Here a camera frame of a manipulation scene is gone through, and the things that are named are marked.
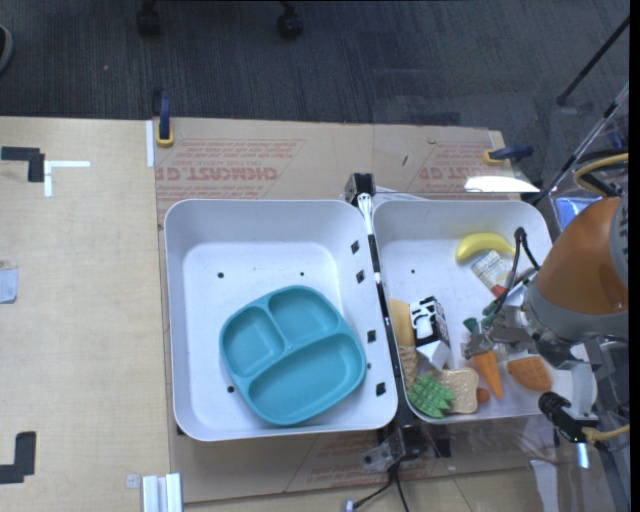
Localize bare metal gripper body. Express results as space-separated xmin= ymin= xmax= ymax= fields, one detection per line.
xmin=489 ymin=304 xmax=571 ymax=369

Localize orange carrot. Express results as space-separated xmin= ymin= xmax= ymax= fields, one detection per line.
xmin=462 ymin=317 xmax=504 ymax=401

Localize orange waffle biscuit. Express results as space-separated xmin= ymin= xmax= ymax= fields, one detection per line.
xmin=506 ymin=354 xmax=553 ymax=393

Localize tan bread slice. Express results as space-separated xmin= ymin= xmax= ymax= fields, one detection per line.
xmin=438 ymin=366 xmax=481 ymax=416

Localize black and white milk carton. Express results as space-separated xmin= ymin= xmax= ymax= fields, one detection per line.
xmin=409 ymin=295 xmax=453 ymax=372

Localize white pouch with orange cap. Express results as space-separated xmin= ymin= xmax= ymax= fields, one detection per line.
xmin=470 ymin=249 xmax=518 ymax=299

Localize green pea pods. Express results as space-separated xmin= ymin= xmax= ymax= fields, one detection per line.
xmin=405 ymin=373 xmax=458 ymax=420

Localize yellow banana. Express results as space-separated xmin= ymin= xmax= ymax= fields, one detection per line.
xmin=454 ymin=231 xmax=517 ymax=264

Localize white plastic tray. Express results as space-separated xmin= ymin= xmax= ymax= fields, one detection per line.
xmin=163 ymin=198 xmax=400 ymax=443
xmin=372 ymin=199 xmax=557 ymax=426

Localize thin black and white rod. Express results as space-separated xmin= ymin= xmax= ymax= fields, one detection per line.
xmin=357 ymin=193 xmax=402 ymax=427

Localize blue divided plate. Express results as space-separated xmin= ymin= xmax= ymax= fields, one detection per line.
xmin=218 ymin=285 xmax=368 ymax=428

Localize brown cardboard board red print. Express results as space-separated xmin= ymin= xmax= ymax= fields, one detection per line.
xmin=153 ymin=117 xmax=542 ymax=504

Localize black cylinder on white bracket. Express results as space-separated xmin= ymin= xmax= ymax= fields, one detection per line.
xmin=538 ymin=344 xmax=600 ymax=444

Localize black block with thin wires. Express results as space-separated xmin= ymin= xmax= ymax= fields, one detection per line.
xmin=344 ymin=172 xmax=377 ymax=202
xmin=361 ymin=423 xmax=452 ymax=472

